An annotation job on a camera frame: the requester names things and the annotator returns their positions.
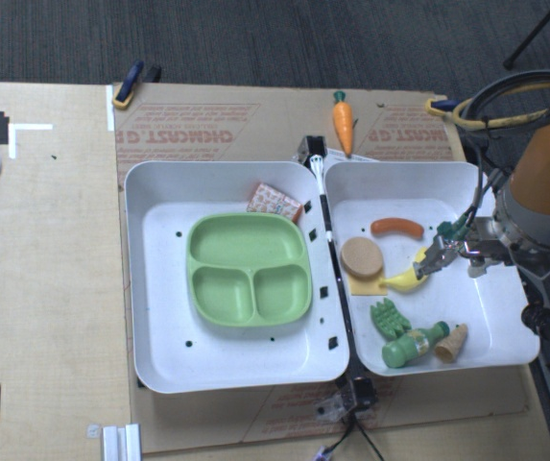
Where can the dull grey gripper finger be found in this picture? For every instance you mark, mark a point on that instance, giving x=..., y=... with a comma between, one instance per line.
x=442, y=247
x=432, y=266

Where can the green divided plate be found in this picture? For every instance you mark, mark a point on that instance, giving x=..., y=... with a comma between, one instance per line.
x=248, y=238

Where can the orange carrot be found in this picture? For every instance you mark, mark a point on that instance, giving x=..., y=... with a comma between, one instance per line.
x=344, y=123

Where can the yellow cheese slice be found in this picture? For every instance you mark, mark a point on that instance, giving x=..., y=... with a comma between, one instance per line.
x=363, y=287

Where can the green bottle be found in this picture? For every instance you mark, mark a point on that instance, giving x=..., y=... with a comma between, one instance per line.
x=409, y=346

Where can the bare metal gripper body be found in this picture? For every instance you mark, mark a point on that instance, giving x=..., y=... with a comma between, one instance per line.
x=488, y=250

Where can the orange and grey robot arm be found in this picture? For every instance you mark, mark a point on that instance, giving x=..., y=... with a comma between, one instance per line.
x=541, y=180

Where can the orange sausage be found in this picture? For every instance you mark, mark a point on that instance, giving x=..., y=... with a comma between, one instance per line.
x=397, y=227

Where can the brown cardboard board red print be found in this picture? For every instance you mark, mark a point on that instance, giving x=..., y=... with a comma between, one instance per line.
x=236, y=128

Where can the yellow banana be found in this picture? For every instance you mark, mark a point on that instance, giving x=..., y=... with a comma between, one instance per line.
x=406, y=282

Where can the white plastic tray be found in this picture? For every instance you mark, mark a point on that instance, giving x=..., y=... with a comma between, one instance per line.
x=164, y=276
x=466, y=305

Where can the tan ice cream cone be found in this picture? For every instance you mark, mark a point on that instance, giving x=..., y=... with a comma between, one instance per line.
x=453, y=345

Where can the thin black and white rod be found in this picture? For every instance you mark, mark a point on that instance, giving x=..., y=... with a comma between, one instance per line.
x=334, y=252

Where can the green ridged lettuce leaf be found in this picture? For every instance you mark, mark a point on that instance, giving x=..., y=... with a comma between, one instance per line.
x=389, y=320

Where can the orange patterned carton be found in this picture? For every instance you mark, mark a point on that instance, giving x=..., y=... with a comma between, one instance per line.
x=274, y=201

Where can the tan round biscuit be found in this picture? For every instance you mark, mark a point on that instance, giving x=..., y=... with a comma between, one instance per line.
x=362, y=256

